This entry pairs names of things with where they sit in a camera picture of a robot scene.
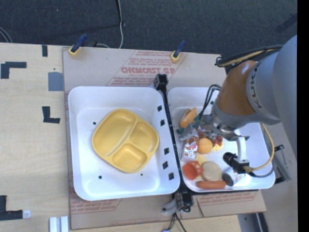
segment dark floor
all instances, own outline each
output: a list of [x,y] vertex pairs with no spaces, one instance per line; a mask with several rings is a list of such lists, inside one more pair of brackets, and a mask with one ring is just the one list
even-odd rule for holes
[[[72,45],[84,33],[118,48],[115,0],[0,0],[15,43]],[[127,49],[215,53],[283,44],[297,34],[297,0],[120,0]]]

